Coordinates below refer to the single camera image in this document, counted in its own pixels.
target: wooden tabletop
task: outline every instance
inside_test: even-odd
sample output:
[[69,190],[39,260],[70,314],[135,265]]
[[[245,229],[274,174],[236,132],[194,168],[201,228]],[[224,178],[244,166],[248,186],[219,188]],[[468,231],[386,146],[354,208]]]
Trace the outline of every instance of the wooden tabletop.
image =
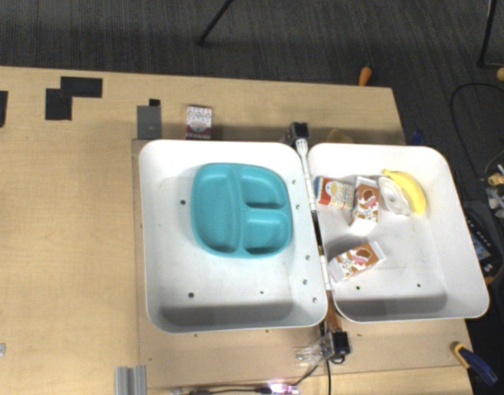
[[[59,88],[61,76],[100,77],[103,96],[73,98],[72,121],[46,121],[45,90]],[[357,142],[404,141],[392,91],[385,88],[0,67],[0,91],[9,92],[0,128],[5,394],[113,393],[115,367],[144,361],[133,232],[138,105],[161,100],[164,138],[184,138],[186,107],[205,105],[213,108],[214,137],[224,140],[277,141],[299,121],[309,124],[313,142],[325,140],[331,128]],[[333,393],[472,393],[450,353],[452,342],[469,345],[463,320],[343,320],[343,326],[353,353],[334,366]],[[293,350],[313,332],[228,332],[225,344],[219,332],[196,340],[163,334],[171,368],[155,384],[155,371],[148,374],[149,393],[291,379],[304,373],[295,369]],[[279,354],[268,360],[265,350]],[[304,393],[326,393],[323,373],[301,385]]]

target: banana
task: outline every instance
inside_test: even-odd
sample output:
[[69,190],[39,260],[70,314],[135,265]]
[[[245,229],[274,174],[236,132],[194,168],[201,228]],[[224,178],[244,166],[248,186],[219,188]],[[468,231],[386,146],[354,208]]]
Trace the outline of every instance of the banana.
[[420,215],[426,211],[426,194],[411,174],[404,173],[403,171],[389,171],[388,169],[382,171],[382,173],[390,177],[402,188],[415,213]]

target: metal rod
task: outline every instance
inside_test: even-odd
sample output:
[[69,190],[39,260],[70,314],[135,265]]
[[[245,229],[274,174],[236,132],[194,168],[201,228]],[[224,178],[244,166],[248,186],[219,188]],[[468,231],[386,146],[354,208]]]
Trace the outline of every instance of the metal rod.
[[490,35],[492,34],[493,18],[496,14],[497,0],[490,1],[490,8],[488,10],[488,20],[486,23],[486,30],[484,32],[483,47],[481,48],[481,54],[479,55],[479,60],[477,61],[478,67],[486,67],[484,61],[486,57],[486,52],[488,51],[488,43],[490,41]]
[[204,30],[203,34],[201,35],[201,38],[198,39],[197,44],[199,45],[204,45],[204,41],[206,38],[210,35],[210,32],[212,32],[212,29],[217,25],[219,20],[222,18],[222,16],[225,14],[226,10],[228,10],[228,7],[232,4],[234,0],[226,0],[224,4],[222,5],[221,9],[219,9],[219,12],[214,16],[212,21],[210,22],[210,25]]

